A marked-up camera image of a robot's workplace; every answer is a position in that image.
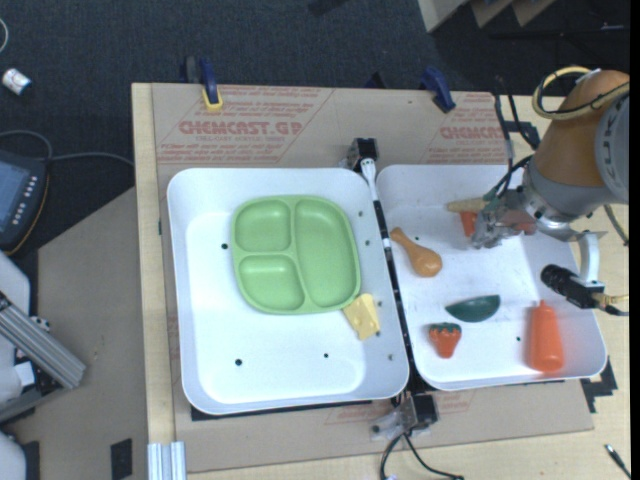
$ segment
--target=green divided plate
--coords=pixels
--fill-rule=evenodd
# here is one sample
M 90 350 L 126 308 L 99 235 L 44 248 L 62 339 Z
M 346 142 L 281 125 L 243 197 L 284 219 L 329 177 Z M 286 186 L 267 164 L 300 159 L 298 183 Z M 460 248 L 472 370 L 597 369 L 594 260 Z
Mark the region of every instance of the green divided plate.
M 233 215 L 232 255 L 246 301 L 275 314 L 342 309 L 360 291 L 349 219 L 316 196 L 254 199 Z

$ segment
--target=orange bottle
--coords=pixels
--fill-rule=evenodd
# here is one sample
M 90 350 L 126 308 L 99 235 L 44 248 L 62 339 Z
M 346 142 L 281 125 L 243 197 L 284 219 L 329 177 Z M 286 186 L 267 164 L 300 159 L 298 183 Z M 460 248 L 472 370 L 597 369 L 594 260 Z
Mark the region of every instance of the orange bottle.
M 531 312 L 527 363 L 541 372 L 554 372 L 564 366 L 558 318 L 544 300 Z

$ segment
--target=black floor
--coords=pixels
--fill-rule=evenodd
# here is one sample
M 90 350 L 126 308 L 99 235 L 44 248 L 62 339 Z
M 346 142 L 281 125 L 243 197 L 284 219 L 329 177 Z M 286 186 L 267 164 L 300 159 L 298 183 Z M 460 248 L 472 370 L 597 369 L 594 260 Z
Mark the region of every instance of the black floor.
M 31 95 L 0 88 L 0 133 L 39 132 L 56 155 L 132 158 L 131 83 L 178 81 L 186 55 L 209 56 L 218 82 L 233 84 L 362 87 L 378 72 L 389 88 L 413 89 L 433 65 L 453 90 L 493 90 L 501 75 L 512 92 L 530 94 L 567 64 L 630 71 L 628 33 L 585 33 L 629 26 L 630 0 L 558 0 L 525 28 L 509 9 L 480 29 L 464 6 L 432 34 L 417 0 L 0 0 L 0 18 L 10 30 L 0 72 L 15 67 L 33 80 Z M 493 38 L 534 31 L 551 34 Z M 44 152 L 27 137 L 0 148 Z M 19 255 L 134 183 L 128 165 L 105 158 L 56 162 L 51 176 Z

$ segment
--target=blue clamp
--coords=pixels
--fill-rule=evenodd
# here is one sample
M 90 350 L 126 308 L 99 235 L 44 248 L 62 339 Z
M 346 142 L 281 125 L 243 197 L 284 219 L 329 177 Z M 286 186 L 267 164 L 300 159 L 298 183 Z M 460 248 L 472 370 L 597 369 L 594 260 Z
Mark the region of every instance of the blue clamp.
M 427 69 L 424 70 L 424 73 L 422 73 L 420 77 L 419 89 L 434 91 L 436 95 L 433 98 L 433 102 L 445 113 L 456 107 L 456 104 L 451 99 L 449 85 L 444 75 L 434 67 L 428 66 Z
M 195 57 L 186 57 L 180 66 L 180 81 L 202 85 L 202 96 L 207 109 L 218 110 L 222 107 L 222 97 L 213 74 L 213 64 L 208 57 L 201 57 L 197 63 Z

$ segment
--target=white tray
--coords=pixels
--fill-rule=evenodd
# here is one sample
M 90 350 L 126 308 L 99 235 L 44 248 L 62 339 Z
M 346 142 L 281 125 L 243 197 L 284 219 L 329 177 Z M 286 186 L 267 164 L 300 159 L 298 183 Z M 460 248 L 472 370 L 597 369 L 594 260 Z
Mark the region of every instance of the white tray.
M 540 281 L 541 270 L 550 263 L 577 272 L 567 243 L 536 233 L 476 250 L 464 235 L 459 215 L 447 211 L 448 202 L 482 196 L 504 172 L 500 166 L 393 165 L 377 179 L 388 229 L 401 227 L 443 259 L 435 277 L 422 278 L 413 272 L 404 249 L 392 242 L 416 367 L 438 389 L 590 377 L 606 364 L 593 311 L 577 308 Z M 516 186 L 519 179 L 514 177 L 513 183 Z M 502 303 L 483 322 L 457 321 L 444 309 L 492 294 L 500 295 Z M 525 364 L 527 313 L 540 299 L 556 309 L 563 341 L 565 366 L 553 375 Z M 439 322 L 462 327 L 462 339 L 450 359 L 440 358 L 427 338 L 429 324 Z
M 358 340 L 342 311 L 270 315 L 242 297 L 229 248 L 231 218 L 263 196 L 315 195 L 350 220 L 361 293 L 378 303 L 381 332 Z M 202 168 L 179 172 L 167 202 L 174 256 L 182 384 L 216 415 L 391 398 L 409 366 L 366 182 L 346 169 Z

